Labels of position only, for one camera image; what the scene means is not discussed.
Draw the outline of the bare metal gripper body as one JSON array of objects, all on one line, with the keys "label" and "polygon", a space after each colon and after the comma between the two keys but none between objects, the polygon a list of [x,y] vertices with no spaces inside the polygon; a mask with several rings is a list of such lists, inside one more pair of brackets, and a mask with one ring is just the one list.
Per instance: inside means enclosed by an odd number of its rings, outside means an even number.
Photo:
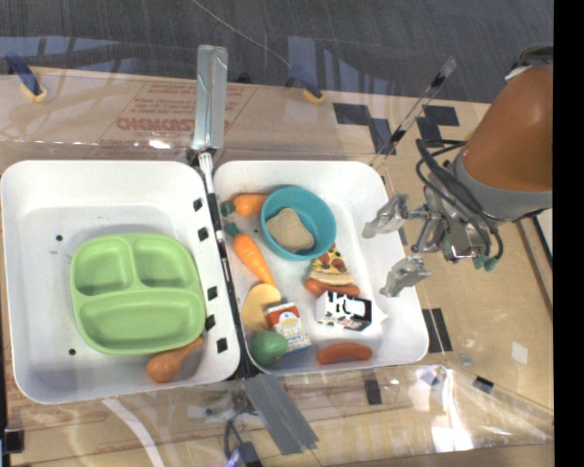
[{"label": "bare metal gripper body", "polygon": [[492,233],[473,195],[448,170],[419,171],[425,204],[418,208],[423,225],[411,246],[415,254],[442,253],[449,263],[491,258]]}]

